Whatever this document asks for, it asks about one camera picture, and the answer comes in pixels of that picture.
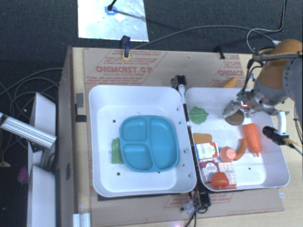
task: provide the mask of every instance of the dark background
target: dark background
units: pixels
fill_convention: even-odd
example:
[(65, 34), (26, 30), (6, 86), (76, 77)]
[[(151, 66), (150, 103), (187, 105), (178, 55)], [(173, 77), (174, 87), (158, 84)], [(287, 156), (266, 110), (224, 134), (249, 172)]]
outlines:
[[(283, 0), (144, 0), (149, 40), (194, 26), (234, 25), (275, 30), (279, 28)], [(9, 87), (31, 73), (62, 67), (67, 46), (117, 48), (118, 41), (78, 38), (77, 0), (0, 0), (0, 83)], [(275, 40), (302, 40), (303, 0), (288, 0), (284, 29), (266, 33)], [(221, 46), (224, 52), (251, 53), (247, 31), (233, 28), (200, 29), (173, 36), (143, 49), (211, 52)], [(132, 42), (131, 47), (141, 45)], [(261, 48), (272, 43), (252, 34), (250, 44)], [(42, 74), (55, 82), (60, 71)], [(19, 93), (41, 91), (49, 86), (43, 80), (23, 85)], [(16, 87), (10, 90), (14, 94)], [(48, 92), (56, 97), (56, 91)], [(29, 97), (18, 102), (23, 105)], [(7, 94), (0, 96), (0, 112), (9, 111)], [(26, 108), (30, 115), (31, 104)], [(2, 148), (9, 141), (3, 133)], [(5, 154), (10, 168), (0, 167), (0, 227), (26, 226), (27, 185), (17, 182), (21, 167), (27, 166), (27, 150), (20, 144)]]

